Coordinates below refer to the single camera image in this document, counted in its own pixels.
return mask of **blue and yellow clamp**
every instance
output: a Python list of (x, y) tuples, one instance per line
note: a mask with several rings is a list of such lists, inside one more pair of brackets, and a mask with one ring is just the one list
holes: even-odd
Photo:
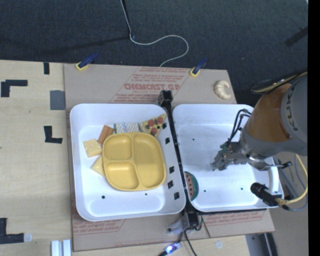
[(99, 57), (99, 54), (94, 53), (84, 58), (81, 62), (75, 64), (75, 68), (79, 71), (85, 70), (88, 67), (88, 64), (94, 63), (95, 60)]
[(190, 76), (192, 76), (193, 78), (197, 77), (200, 73), (200, 69), (203, 69), (206, 65), (207, 65), (207, 58), (203, 58), (198, 63), (198, 65), (196, 65), (190, 70)]

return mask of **cardboard sheet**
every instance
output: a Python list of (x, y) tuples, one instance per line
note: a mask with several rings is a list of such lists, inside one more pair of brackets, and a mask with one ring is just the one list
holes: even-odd
[[(188, 68), (89, 65), (78, 71), (75, 64), (64, 65), (65, 109), (67, 118), (70, 191), (72, 200), (73, 250), (84, 251), (153, 243), (174, 242), (177, 236), (167, 234), (167, 226), (179, 214), (90, 222), (82, 219), (75, 207), (70, 110), (81, 103), (153, 103), (161, 90), (171, 90), (172, 107), (179, 104), (235, 104), (214, 93), (219, 80), (230, 83), (226, 70), (203, 69), (197, 77)], [(204, 215), (204, 228), (192, 232), (189, 239), (216, 238), (274, 231), (268, 210)]]

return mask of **yellow plate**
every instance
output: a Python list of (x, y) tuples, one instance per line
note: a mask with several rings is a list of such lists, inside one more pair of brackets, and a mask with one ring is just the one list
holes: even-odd
[(102, 145), (105, 177), (122, 191), (151, 190), (166, 179), (166, 164), (158, 140), (144, 132), (108, 136)]

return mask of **white cable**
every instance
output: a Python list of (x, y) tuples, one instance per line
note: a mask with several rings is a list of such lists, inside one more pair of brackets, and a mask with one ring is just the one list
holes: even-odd
[(120, 2), (121, 2), (122, 10), (123, 10), (123, 13), (124, 13), (125, 21), (126, 21), (126, 24), (127, 24), (127, 26), (128, 26), (128, 29), (129, 29), (129, 37), (130, 37), (130, 40), (131, 40), (133, 43), (135, 43), (135, 44), (137, 44), (137, 45), (140, 45), (140, 46), (150, 46), (150, 45), (156, 44), (157, 42), (159, 42), (159, 41), (161, 41), (162, 39), (165, 39), (165, 38), (180, 38), (181, 40), (183, 40), (183, 41), (185, 42), (185, 44), (186, 44), (186, 51), (184, 52), (184, 54), (166, 60), (165, 62), (163, 62), (163, 63), (160, 65), (160, 67), (162, 67), (165, 63), (170, 62), (170, 61), (173, 61), (173, 60), (176, 60), (176, 59), (179, 59), (179, 58), (185, 56), (185, 55), (188, 53), (188, 51), (189, 51), (189, 44), (188, 44), (187, 40), (185, 40), (182, 36), (176, 35), (176, 34), (166, 35), (166, 36), (163, 36), (163, 37), (159, 38), (159, 39), (156, 40), (156, 41), (148, 42), (148, 43), (141, 43), (141, 42), (135, 41), (135, 40), (132, 38), (132, 35), (131, 35), (131, 27), (130, 27), (130, 24), (129, 24), (129, 20), (128, 20), (128, 17), (127, 17), (127, 14), (126, 14), (126, 10), (125, 10), (124, 4), (123, 4), (122, 0), (120, 0)]

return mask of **table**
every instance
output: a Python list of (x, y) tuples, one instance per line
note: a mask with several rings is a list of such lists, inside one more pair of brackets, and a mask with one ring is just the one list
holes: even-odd
[[(0, 256), (50, 255), (53, 240), (72, 239), (66, 111), (51, 110), (50, 91), (64, 91), (62, 63), (0, 61), (0, 81), (27, 80), (0, 98), (0, 218), (7, 234), (32, 241), (1, 244)], [(62, 143), (45, 143), (44, 126)], [(216, 242), (223, 246), (218, 248)], [(192, 240), (198, 255), (248, 256), (244, 235)], [(73, 252), (72, 255), (158, 255), (168, 243)], [(192, 255), (183, 241), (175, 255)]]

